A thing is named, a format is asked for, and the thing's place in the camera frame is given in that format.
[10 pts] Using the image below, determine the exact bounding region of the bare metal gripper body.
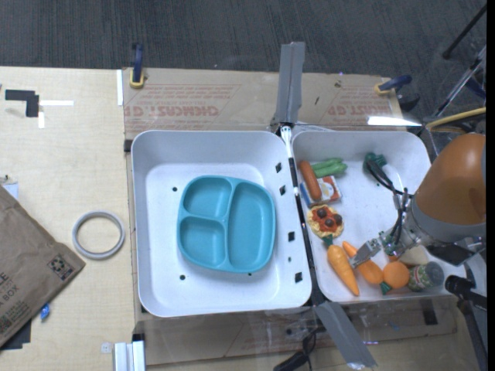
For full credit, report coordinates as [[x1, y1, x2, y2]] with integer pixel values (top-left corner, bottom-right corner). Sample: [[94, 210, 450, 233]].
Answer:
[[380, 223, 423, 256]]

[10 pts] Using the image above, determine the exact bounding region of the small orange carrot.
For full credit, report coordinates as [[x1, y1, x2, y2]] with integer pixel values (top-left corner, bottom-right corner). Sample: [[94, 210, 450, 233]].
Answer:
[[342, 240, 385, 286]]

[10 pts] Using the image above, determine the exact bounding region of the cream bread wedge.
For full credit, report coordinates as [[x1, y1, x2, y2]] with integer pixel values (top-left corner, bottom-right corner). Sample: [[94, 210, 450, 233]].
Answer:
[[398, 244, 431, 267]]

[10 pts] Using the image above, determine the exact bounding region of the large orange carrot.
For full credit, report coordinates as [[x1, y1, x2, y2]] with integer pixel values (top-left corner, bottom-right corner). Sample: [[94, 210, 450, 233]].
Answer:
[[322, 234, 361, 298]]

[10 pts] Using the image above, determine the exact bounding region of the orange tangerine with green stem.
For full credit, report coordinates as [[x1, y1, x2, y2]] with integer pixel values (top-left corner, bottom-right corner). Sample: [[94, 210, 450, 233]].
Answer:
[[380, 260, 411, 296]]

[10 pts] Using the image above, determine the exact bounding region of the white plastic tray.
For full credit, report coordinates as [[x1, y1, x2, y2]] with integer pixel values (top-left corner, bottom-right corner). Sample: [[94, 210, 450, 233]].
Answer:
[[130, 129, 313, 318], [290, 130, 458, 305]]

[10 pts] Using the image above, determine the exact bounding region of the toy spaghetti with meatballs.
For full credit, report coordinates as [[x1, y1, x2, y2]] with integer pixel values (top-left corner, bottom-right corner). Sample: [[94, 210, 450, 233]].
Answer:
[[306, 204, 346, 240]]

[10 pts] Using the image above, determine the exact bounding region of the green and white toy vegetable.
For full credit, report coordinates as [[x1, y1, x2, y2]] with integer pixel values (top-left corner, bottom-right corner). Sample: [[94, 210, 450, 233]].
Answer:
[[363, 151, 405, 193]]

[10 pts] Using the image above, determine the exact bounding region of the small white and orange carton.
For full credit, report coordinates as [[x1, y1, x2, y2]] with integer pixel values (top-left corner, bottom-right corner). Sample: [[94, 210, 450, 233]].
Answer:
[[299, 175, 343, 209]]

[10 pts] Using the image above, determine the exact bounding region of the green pea pod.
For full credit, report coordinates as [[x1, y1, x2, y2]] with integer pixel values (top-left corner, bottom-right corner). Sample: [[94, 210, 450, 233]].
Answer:
[[313, 162, 349, 179], [311, 157, 344, 171]]

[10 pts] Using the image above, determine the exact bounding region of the orange-red toy sausage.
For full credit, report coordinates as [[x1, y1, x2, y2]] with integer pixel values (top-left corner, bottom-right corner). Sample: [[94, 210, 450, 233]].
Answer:
[[298, 160, 323, 203]]

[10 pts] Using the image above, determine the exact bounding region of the blue divided plate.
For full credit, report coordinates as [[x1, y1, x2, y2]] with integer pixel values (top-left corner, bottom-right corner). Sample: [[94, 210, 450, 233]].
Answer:
[[176, 175, 277, 274]]

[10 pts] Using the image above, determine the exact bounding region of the brown cardboard board red print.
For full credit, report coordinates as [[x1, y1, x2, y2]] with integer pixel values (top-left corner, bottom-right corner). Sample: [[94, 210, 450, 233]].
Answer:
[[121, 66, 458, 366]]

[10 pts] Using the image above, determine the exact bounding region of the brown paper envelope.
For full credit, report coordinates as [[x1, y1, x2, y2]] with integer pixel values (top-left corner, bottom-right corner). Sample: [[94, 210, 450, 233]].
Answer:
[[0, 183, 87, 349]]

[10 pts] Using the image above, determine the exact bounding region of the black cylinder on white bracket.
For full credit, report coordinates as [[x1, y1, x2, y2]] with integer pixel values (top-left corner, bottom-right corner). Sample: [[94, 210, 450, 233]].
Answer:
[[444, 250, 487, 309]]

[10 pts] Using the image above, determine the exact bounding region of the white tape ring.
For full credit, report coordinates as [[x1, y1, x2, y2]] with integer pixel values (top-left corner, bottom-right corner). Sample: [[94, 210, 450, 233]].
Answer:
[[71, 210, 126, 261]]

